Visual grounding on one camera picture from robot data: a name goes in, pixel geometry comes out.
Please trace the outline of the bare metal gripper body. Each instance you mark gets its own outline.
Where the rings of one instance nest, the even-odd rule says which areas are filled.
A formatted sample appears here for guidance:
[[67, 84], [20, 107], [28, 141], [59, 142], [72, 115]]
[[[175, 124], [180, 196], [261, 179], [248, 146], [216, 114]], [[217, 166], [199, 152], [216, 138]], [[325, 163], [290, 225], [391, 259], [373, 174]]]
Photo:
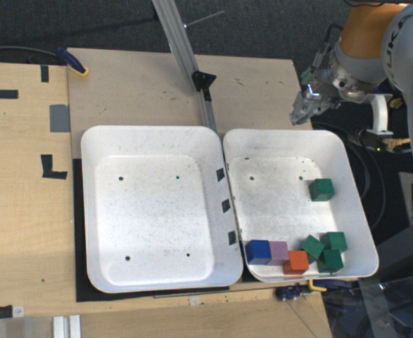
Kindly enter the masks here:
[[353, 77], [345, 68], [330, 65], [328, 68], [310, 66], [300, 75], [303, 91], [298, 94], [301, 111], [325, 111], [338, 108], [342, 101], [365, 102], [374, 85]]

